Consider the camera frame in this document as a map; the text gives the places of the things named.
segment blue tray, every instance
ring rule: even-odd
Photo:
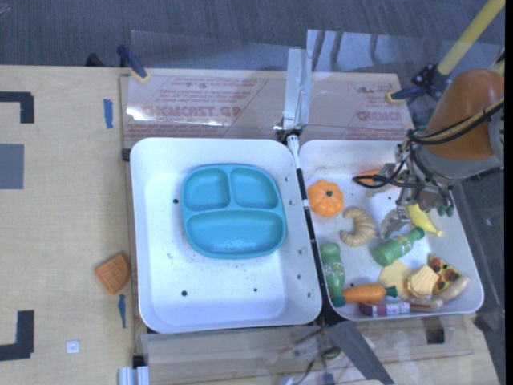
[[[180,200],[187,239],[207,257],[260,257],[285,239],[280,193],[271,176],[257,167],[196,168],[185,177]]]

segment croissant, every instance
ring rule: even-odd
[[[344,230],[340,232],[340,239],[344,244],[351,247],[364,245],[376,233],[376,225],[363,209],[347,209],[342,216],[344,218],[354,218],[354,232],[348,233]]]

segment dark floor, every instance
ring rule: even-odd
[[[271,46],[264,45],[306,47],[308,30],[390,35],[397,39],[396,47],[414,41],[424,55],[437,56],[446,42],[458,39],[487,1],[0,0],[0,64],[83,66],[94,52],[106,65],[118,66],[119,44],[147,48],[141,54],[150,55],[152,34],[173,34],[188,41],[260,43],[260,48],[267,48],[259,52],[273,56]],[[501,10],[479,36],[476,46],[482,50],[471,59],[489,64],[488,55],[505,43],[505,28],[505,10]],[[438,51],[429,50],[437,44]],[[408,72],[418,67],[408,63],[410,55],[416,55],[412,53],[395,52],[408,57],[402,61]],[[160,53],[159,61],[166,60],[171,65],[177,62]],[[424,105],[419,101],[416,107]],[[467,204],[466,230],[475,257],[482,260],[486,300],[476,325],[485,331],[501,383],[506,382],[503,186],[502,172],[464,184],[457,195]]]

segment white plastic tub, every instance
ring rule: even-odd
[[[363,140],[312,140],[300,149],[300,161],[308,187],[324,178],[336,183],[344,194],[345,207],[358,207],[365,210],[374,220],[379,230],[383,217],[395,207],[399,190],[395,187],[373,197],[366,196],[366,188],[355,184],[353,176],[381,168],[385,163],[393,163],[397,141]],[[452,217],[430,215],[434,225],[442,231],[437,237],[433,233],[414,243],[414,248],[399,261],[416,270],[427,265],[428,253],[434,253],[449,262],[471,279],[469,286],[455,299],[443,305],[435,313],[398,314],[380,318],[411,318],[427,315],[466,314],[475,312],[483,304],[483,286],[468,245],[458,211]],[[341,229],[350,231],[352,219],[342,215],[327,218],[312,213],[312,222],[317,244],[327,241],[337,242],[341,246],[341,259],[345,267],[345,288],[352,284],[376,282],[382,271],[371,253],[380,244],[374,238],[363,246],[349,247],[341,242]],[[351,320],[370,319],[360,314],[356,304],[345,304],[335,310],[344,318]]]
[[[151,138],[131,150],[139,310],[148,327],[180,333],[301,325],[321,310],[296,171],[290,151],[273,140]],[[219,259],[186,238],[180,187],[207,164],[250,164],[276,182],[286,236],[274,252]]]

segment white square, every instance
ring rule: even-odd
[[[78,354],[80,352],[80,341],[74,339],[73,341],[66,342],[66,352],[68,354]]]

